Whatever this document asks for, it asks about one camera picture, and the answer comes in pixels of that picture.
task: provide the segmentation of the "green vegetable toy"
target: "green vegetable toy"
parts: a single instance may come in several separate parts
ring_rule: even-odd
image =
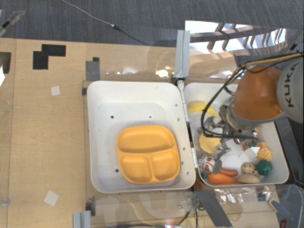
[[[260,160],[259,163],[256,164],[256,169],[261,175],[266,176],[272,170],[272,164],[269,161]]]

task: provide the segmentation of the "white plate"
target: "white plate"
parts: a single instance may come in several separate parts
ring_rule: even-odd
[[[191,83],[185,87],[185,99],[187,101],[187,105],[189,106],[193,102],[205,102],[207,103],[212,96],[222,87],[222,84],[212,84],[212,83]],[[237,88],[237,85],[230,85],[229,88],[234,91]],[[217,97],[217,99],[212,104],[215,112],[219,113],[219,108],[223,104],[229,104],[230,95],[225,91],[221,92],[221,94]],[[188,113],[191,132],[193,137],[193,144],[196,150],[197,157],[199,158],[203,151],[200,148],[199,144],[199,136],[198,128],[200,127],[200,116],[201,112],[197,113]],[[276,127],[274,123],[265,123],[258,127],[258,137],[261,141],[264,141],[268,148],[272,151],[272,159],[270,160],[273,165],[273,170],[267,176],[261,176],[260,185],[268,185],[268,184],[281,184],[285,183],[288,180],[289,171],[288,166],[283,154],[282,146],[279,141],[279,137],[276,131]],[[255,157],[254,159],[250,159],[243,151],[242,145],[237,145],[233,142],[233,140],[229,140],[227,142],[231,151],[226,153],[221,157],[222,167],[226,169],[235,169],[238,171],[239,175],[241,175],[241,165],[244,162],[252,162],[258,163],[259,159]],[[212,187],[225,187],[228,185],[214,185],[208,182],[207,179],[203,180],[207,185]],[[252,184],[242,184],[236,183],[229,186],[249,186]]]
[[[178,88],[169,83],[96,81],[87,90],[91,180],[103,193],[177,190],[191,187],[195,170]],[[138,185],[121,174],[116,138],[126,127],[159,124],[174,134],[179,153],[179,175],[157,184]]]

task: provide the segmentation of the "orange carrot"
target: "orange carrot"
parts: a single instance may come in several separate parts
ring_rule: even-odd
[[[237,182],[236,179],[222,173],[218,173],[218,174],[210,173],[208,176],[208,180],[213,184],[228,184],[228,183]]]
[[[219,170],[219,172],[222,173],[222,174],[225,174],[227,176],[230,176],[230,177],[236,177],[238,175],[237,170],[228,170],[228,169],[225,169],[225,168],[221,168]]]

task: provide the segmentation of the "wooden table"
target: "wooden table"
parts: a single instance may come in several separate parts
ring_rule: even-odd
[[[48,70],[33,70],[33,51],[41,51],[42,44],[66,45],[66,56],[49,57]],[[99,57],[102,77],[107,77],[106,72],[110,72],[113,79],[119,77],[114,72],[122,74],[123,70],[155,74],[156,69],[166,67],[171,73],[175,48],[0,38],[0,51],[12,53],[11,70],[0,93],[1,99],[13,102],[11,149],[10,152],[7,148],[0,149],[5,153],[0,157],[1,178],[4,180],[0,183],[0,194],[8,190],[10,198],[8,212],[6,207],[0,209],[0,226],[5,227],[7,217],[9,228],[70,228],[73,212],[84,211],[87,200],[81,94],[86,79],[86,61]],[[229,53],[222,56],[225,67],[233,67],[233,57]],[[223,64],[214,57],[206,55],[202,59],[201,55],[192,55],[190,66],[197,67],[193,74],[206,75],[211,69],[222,69]],[[206,66],[205,72],[199,67],[202,64]],[[54,86],[60,87],[60,95],[52,96],[51,87]],[[10,129],[5,129],[1,129],[1,133],[7,131],[9,135]],[[10,141],[4,139],[5,134],[0,136],[1,143]],[[8,187],[2,185],[7,180]],[[54,206],[44,202],[49,190],[59,195]],[[149,194],[151,200],[155,195],[154,203],[141,201],[139,194],[118,195],[98,194],[96,205],[99,211],[92,218],[93,223],[160,219],[142,207],[157,210],[170,202],[176,205],[171,194]],[[234,227],[244,227],[244,224],[247,227],[278,227],[275,213],[265,202],[253,200],[230,208],[228,216]],[[183,214],[172,209],[171,217],[178,220]],[[187,227],[194,224],[194,217],[184,223]],[[199,212],[199,226],[202,225],[213,227],[205,211]]]

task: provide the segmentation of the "orange divided plate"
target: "orange divided plate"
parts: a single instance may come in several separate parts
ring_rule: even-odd
[[[180,172],[180,155],[172,132],[160,125],[141,125],[122,130],[116,150],[120,170],[131,183],[170,181]]]

